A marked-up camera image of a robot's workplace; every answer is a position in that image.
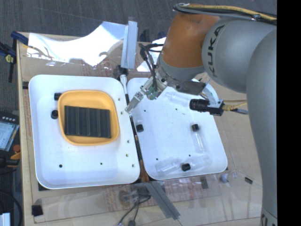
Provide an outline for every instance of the black connector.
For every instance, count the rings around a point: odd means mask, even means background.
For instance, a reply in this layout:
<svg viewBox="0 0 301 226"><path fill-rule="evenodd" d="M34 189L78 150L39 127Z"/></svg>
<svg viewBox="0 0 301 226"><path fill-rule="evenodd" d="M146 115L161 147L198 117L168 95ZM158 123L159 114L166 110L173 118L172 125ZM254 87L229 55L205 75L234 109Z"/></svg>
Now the black connector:
<svg viewBox="0 0 301 226"><path fill-rule="evenodd" d="M222 106L224 103L221 103L219 108L210 107L210 103L207 100L203 99L192 99L189 103L189 108L193 111L198 112L209 112L211 115L221 116L223 113Z"/></svg>

